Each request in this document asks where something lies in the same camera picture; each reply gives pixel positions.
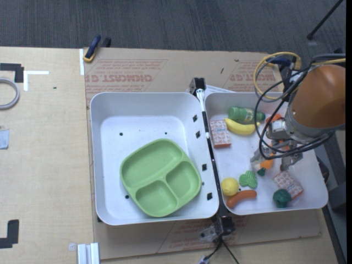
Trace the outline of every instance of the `green bottle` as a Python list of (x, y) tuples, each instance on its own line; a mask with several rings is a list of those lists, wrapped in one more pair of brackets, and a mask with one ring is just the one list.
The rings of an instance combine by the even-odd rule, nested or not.
[[(228, 111), (228, 118), (241, 124), (252, 124), (254, 123), (254, 109), (230, 107)], [(259, 122), (265, 120), (265, 114), (262, 112), (257, 112), (256, 119)]]

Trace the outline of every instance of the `yellow ball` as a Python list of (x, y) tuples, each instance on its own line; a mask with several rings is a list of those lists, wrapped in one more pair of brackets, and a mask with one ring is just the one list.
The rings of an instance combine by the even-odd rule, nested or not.
[(240, 185), (235, 178), (227, 177), (221, 181), (221, 191), (225, 196), (233, 196), (239, 188)]

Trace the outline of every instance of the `green plate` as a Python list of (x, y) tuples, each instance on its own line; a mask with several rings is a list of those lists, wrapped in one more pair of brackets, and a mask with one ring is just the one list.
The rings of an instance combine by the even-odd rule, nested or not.
[(191, 201), (201, 177), (175, 142), (155, 140), (124, 159), (120, 178), (135, 203), (152, 217), (164, 217)]

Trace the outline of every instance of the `yellow banana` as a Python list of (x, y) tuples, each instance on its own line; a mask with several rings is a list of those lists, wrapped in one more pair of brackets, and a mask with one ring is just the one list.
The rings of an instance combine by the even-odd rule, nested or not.
[(240, 124), (229, 118), (225, 118), (225, 122), (226, 122), (227, 129), (235, 134), (250, 135), (255, 131), (254, 124)]

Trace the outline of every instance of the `table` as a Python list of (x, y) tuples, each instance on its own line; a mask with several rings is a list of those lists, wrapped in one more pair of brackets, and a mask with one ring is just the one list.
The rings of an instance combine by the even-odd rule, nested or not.
[[(126, 59), (141, 53), (121, 50)], [(0, 249), (0, 262), (76, 263), (75, 245), (95, 241), (81, 50), (1, 47), (0, 56), (1, 63), (18, 63), (31, 72), (27, 84), (18, 84), (19, 102), (0, 111), (0, 130), (10, 133), (8, 149), (0, 150), (0, 238), (6, 237), (9, 220), (19, 220), (18, 243)], [(197, 77), (194, 72), (188, 74), (188, 79), (185, 75), (174, 79), (171, 87), (184, 90), (188, 80)], [(2, 93), (3, 89), (0, 87), (0, 100), (8, 93)], [(151, 89), (160, 91), (158, 85)], [(315, 212), (321, 228), (318, 236), (237, 245), (230, 249), (240, 263), (337, 263), (322, 211)], [(213, 248), (103, 262), (198, 263), (202, 255), (212, 251)], [(211, 263), (233, 262), (224, 247), (211, 257)]]

